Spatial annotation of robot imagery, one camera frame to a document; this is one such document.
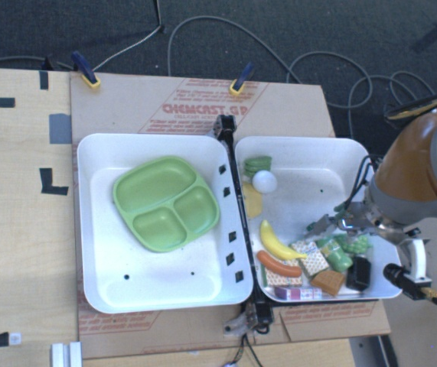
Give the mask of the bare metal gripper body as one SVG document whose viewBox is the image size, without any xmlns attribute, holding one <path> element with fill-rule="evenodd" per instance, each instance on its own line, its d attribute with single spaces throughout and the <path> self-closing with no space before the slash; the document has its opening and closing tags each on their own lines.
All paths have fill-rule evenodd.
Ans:
<svg viewBox="0 0 437 367">
<path fill-rule="evenodd" d="M 374 234 L 392 244 L 401 244 L 409 238 L 404 231 L 405 226 L 383 215 L 378 207 L 371 203 L 350 202 L 335 207 L 335 218 L 346 219 L 357 229 L 347 232 L 350 235 Z"/>
</svg>

